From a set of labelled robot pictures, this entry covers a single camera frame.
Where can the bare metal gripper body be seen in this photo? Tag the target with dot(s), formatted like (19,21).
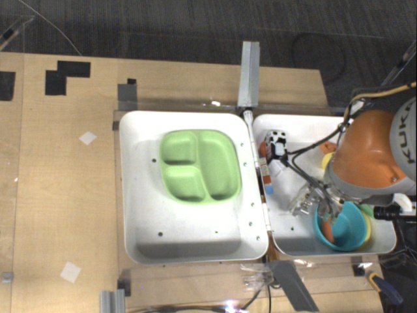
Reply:
(324,196)

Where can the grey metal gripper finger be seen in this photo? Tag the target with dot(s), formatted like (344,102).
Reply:
(334,214)
(322,214)

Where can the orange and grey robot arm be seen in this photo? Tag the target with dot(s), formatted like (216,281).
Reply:
(365,148)

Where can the orange carrot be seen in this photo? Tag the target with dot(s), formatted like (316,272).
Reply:
(327,231)

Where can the teal bowl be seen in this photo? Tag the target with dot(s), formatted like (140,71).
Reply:
(350,230)

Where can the green bowl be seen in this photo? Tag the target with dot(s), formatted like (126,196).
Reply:
(367,210)

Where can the yellow toy piece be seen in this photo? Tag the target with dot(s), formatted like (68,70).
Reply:
(327,161)

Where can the yellow bowl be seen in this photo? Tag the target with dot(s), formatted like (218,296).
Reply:
(368,230)

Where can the white plastic tray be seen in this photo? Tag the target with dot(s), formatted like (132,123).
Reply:
(293,240)
(195,233)

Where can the orange toy piece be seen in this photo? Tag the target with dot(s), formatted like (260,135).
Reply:
(328,146)

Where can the white bottle with blue cap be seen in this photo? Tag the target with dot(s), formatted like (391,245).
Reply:
(266,176)

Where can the black and white carton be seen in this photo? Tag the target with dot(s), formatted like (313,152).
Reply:
(276,143)

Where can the small orange round toy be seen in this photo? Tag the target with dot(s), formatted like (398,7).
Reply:
(262,148)

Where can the green divided plate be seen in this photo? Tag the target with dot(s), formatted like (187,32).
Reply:
(215,161)

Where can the black cylinder on white bracket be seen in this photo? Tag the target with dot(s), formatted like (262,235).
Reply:
(385,212)

